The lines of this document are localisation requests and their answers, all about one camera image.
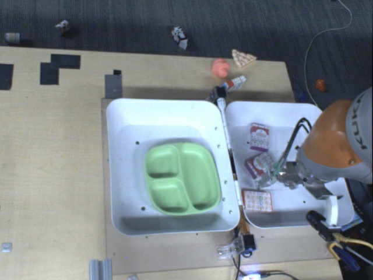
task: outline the wooden table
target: wooden table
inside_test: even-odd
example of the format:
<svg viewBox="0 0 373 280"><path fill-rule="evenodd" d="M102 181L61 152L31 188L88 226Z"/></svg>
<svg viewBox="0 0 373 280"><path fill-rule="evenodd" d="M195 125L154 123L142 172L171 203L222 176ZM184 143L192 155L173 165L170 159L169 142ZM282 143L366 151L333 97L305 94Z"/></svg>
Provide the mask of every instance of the wooden table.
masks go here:
<svg viewBox="0 0 373 280"><path fill-rule="evenodd" d="M51 54L81 55L81 67L60 69L59 86L42 86L40 63L50 62ZM11 253L0 254L2 279L88 279L89 261L106 258L101 141L104 75L113 69L122 71L125 97L204 99L213 86L221 84L210 72L212 61L0 47L0 64L14 65L11 90L0 91L0 240L13 244ZM241 70L233 67L230 76L238 75L248 81L231 95L233 99L294 101L282 62L257 61ZM251 231L258 250L252 259L243 261L244 271L283 270L299 279L342 278L337 261L311 227L251 227ZM211 235L199 236L196 254L210 251ZM192 241L190 234L179 236L180 244ZM151 240L160 244L156 237ZM141 271L140 280L235 276L231 262L217 263L210 253L211 260L203 266L178 271L162 271L161 254L154 254L159 261L156 269L144 270L146 256L138 254L128 273ZM177 261L192 261L193 256Z"/></svg>

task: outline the wooden triangle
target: wooden triangle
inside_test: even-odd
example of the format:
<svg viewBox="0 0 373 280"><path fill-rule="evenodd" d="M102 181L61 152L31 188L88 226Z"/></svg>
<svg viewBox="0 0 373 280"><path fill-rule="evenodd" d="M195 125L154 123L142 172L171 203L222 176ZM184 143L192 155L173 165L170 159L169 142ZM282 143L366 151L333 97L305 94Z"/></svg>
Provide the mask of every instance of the wooden triangle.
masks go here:
<svg viewBox="0 0 373 280"><path fill-rule="evenodd" d="M257 58L256 56L246 54L243 52L239 52L236 49L232 50L232 56L233 56L234 62L237 64L237 67L239 68L242 68L245 65L255 61Z"/></svg>

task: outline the green plate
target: green plate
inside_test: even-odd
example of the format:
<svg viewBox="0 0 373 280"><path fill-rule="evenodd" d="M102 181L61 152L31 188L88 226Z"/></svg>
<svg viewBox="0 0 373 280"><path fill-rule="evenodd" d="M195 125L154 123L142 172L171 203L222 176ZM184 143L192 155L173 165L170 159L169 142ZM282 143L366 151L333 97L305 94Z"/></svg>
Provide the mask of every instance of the green plate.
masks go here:
<svg viewBox="0 0 373 280"><path fill-rule="evenodd" d="M152 148L145 159L145 178L150 200L167 215L201 213L220 201L214 159L199 144L172 143Z"/></svg>

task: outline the gray carpet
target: gray carpet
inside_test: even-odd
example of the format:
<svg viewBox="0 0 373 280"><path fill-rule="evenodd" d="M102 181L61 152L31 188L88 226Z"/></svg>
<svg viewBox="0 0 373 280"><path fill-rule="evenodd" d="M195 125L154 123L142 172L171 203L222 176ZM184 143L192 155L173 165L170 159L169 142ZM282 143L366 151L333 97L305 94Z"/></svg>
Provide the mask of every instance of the gray carpet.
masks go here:
<svg viewBox="0 0 373 280"><path fill-rule="evenodd" d="M323 109L372 86L372 0L341 1L353 13L351 26L318 37L307 61L309 87ZM62 19L74 30L60 37L54 26ZM348 21L331 0L0 0L0 44L5 32L18 32L29 47L226 58L236 48L286 62L295 98L304 100L309 42ZM171 37L178 25L189 37L186 51ZM317 78L327 92L314 89Z"/></svg>

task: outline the white cable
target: white cable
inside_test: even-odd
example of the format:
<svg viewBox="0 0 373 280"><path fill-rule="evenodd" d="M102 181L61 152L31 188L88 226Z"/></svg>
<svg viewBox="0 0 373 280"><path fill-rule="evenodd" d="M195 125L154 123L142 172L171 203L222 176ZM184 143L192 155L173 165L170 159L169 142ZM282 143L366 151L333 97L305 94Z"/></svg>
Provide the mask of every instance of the white cable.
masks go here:
<svg viewBox="0 0 373 280"><path fill-rule="evenodd" d="M321 31L321 32L319 32L318 34L316 34L316 35L314 36L314 38L311 40L311 42L309 43L309 46L308 46L308 48L307 48L307 52L305 53L305 58L304 58L304 82L305 82L305 87L306 87L306 89L307 89L307 93L308 93L309 97L311 98L312 102L313 102L317 107L319 107L319 106L317 105L316 101L315 101L314 98L312 97L312 94L311 94L311 92L309 91L309 88L308 88L307 74L306 74L307 56L308 56L308 52L309 52L309 50L311 49L312 44L314 43L314 40L315 40L319 35L321 35L321 34L323 34L323 33L325 33L325 32L328 32L328 31L343 30L343 29L348 28L348 27L351 25L351 22L352 22L352 13L351 13L351 10L349 10L348 7L347 7L345 4L342 3L341 0L337 0L337 1L338 1L338 2L339 2L339 3L340 3L344 8L346 8L347 11L349 12L349 14L350 14L350 21L349 21L349 23L348 23L347 25L343 26L343 27L326 29L326 30Z"/></svg>
<svg viewBox="0 0 373 280"><path fill-rule="evenodd" d="M369 259L366 259L364 256L362 256L361 254L359 254L358 252L355 252L354 250L352 250L349 246L344 246L344 248L351 252L352 254L356 255L358 258L364 260L366 263L369 263L370 265L373 265L373 262L370 261Z"/></svg>

